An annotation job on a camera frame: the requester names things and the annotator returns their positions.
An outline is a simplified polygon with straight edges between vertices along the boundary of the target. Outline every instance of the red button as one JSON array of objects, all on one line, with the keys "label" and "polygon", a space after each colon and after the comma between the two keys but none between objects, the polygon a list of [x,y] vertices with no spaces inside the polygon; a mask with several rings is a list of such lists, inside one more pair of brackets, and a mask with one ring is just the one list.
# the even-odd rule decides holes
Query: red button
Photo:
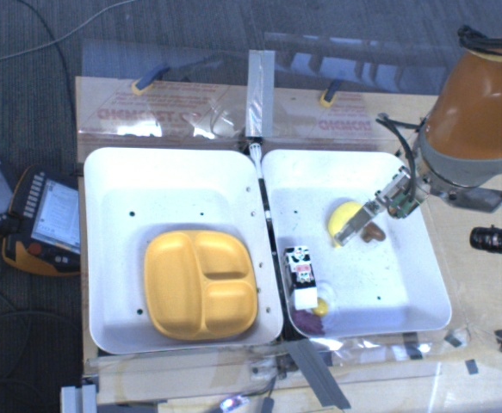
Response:
[{"label": "red button", "polygon": [[33,256],[37,256],[42,252],[42,245],[40,243],[32,242],[28,246],[27,251],[29,254],[32,254]]}]

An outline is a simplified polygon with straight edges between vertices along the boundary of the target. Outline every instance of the yellow ball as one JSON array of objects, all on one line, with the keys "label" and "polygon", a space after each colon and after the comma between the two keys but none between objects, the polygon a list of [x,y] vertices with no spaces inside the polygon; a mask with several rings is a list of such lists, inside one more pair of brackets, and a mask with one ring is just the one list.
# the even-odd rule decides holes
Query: yellow ball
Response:
[{"label": "yellow ball", "polygon": [[[331,237],[335,237],[335,234],[343,229],[343,226],[346,225],[346,222],[352,219],[354,217],[354,214],[356,214],[361,207],[361,204],[353,200],[339,205],[329,218],[329,223],[327,224],[327,230],[329,231]],[[333,242],[337,246],[340,246],[335,240],[333,240]]]},{"label": "yellow ball", "polygon": [[312,309],[312,313],[318,317],[323,317],[329,311],[329,305],[324,299],[318,299],[318,306]]}]

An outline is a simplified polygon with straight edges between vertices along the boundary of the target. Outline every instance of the yellow plate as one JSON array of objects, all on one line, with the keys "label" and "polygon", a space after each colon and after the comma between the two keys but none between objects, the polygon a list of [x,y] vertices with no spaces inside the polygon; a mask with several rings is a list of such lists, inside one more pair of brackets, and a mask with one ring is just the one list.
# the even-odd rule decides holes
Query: yellow plate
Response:
[{"label": "yellow plate", "polygon": [[257,316],[246,247],[219,231],[172,231],[146,250],[147,308],[154,326],[179,340],[237,335]]}]

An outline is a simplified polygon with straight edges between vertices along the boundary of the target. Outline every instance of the orange tray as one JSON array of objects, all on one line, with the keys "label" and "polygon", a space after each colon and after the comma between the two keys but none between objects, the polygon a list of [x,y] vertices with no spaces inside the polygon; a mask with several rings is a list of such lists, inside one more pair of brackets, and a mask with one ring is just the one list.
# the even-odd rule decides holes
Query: orange tray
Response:
[{"label": "orange tray", "polygon": [[179,340],[237,335],[257,316],[246,247],[219,231],[171,231],[146,250],[146,302],[153,325]]}]

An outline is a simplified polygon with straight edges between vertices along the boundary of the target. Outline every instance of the white tray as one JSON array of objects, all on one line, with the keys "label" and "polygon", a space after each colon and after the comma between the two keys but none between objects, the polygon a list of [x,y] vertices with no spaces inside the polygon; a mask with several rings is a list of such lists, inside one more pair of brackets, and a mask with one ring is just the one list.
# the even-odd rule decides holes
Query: white tray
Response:
[{"label": "white tray", "polygon": [[387,234],[383,242],[356,236],[335,248],[327,232],[338,205],[373,199],[401,165],[379,152],[275,150],[263,158],[278,255],[289,246],[310,249],[319,296],[331,302],[321,318],[325,336],[438,330],[450,320],[420,209],[406,219],[378,215],[375,222]]},{"label": "white tray", "polygon": [[[257,174],[235,151],[103,148],[84,165],[90,333],[111,354],[274,341],[283,317]],[[238,336],[187,342],[163,336],[146,310],[144,254],[175,229],[224,231],[251,255],[254,324]]]}]

